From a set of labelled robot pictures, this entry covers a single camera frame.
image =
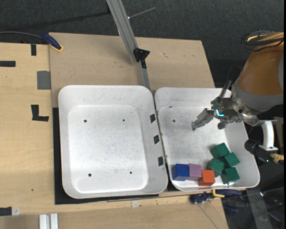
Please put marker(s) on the purple cube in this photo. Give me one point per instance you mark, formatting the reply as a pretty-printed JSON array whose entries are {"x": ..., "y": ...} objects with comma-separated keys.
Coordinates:
[{"x": 195, "y": 170}]

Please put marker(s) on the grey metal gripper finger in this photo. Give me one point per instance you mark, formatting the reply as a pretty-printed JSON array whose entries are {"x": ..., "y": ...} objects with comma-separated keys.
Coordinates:
[
  {"x": 202, "y": 118},
  {"x": 222, "y": 125}
]

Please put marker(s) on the blue cube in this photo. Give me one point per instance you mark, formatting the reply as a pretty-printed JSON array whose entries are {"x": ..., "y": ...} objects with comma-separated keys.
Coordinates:
[{"x": 181, "y": 172}]

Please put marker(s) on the white plastic tray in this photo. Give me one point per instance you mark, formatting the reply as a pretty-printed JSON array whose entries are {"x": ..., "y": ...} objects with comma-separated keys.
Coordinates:
[
  {"x": 107, "y": 147},
  {"x": 188, "y": 144}
]

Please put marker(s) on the green cube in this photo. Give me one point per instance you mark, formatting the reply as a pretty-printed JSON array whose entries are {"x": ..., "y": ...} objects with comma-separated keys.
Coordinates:
[
  {"x": 231, "y": 159},
  {"x": 230, "y": 175},
  {"x": 219, "y": 150},
  {"x": 216, "y": 166}
]

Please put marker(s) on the black cylinder on white bracket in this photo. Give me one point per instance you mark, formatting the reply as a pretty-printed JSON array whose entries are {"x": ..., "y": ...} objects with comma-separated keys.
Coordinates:
[{"x": 268, "y": 135}]

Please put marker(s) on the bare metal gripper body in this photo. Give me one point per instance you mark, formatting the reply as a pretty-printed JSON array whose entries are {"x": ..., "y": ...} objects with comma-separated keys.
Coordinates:
[{"x": 230, "y": 111}]

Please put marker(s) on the orange cube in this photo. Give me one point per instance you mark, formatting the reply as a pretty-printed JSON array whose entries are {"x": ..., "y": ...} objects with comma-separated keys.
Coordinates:
[{"x": 207, "y": 177}]

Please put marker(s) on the pale wood board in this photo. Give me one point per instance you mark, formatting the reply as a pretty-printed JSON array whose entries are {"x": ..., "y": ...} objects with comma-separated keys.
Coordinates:
[{"x": 97, "y": 61}]

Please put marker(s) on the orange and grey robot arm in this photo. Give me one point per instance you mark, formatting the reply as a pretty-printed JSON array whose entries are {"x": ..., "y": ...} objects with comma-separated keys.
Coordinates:
[{"x": 259, "y": 80}]

